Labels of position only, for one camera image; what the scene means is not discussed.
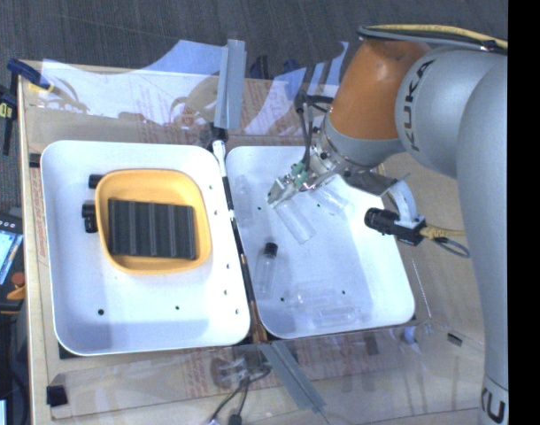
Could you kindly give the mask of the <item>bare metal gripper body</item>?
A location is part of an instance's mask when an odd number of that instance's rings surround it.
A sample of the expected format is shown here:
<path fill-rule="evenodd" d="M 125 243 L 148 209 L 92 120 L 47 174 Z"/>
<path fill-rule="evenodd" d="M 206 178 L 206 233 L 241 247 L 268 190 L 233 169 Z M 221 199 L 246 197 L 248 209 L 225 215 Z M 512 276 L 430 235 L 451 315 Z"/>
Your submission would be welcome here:
<path fill-rule="evenodd" d="M 303 157 L 294 163 L 280 180 L 287 188 L 298 192 L 316 189 L 327 184 L 337 174 L 340 161 L 327 151 L 311 145 L 305 149 Z"/>

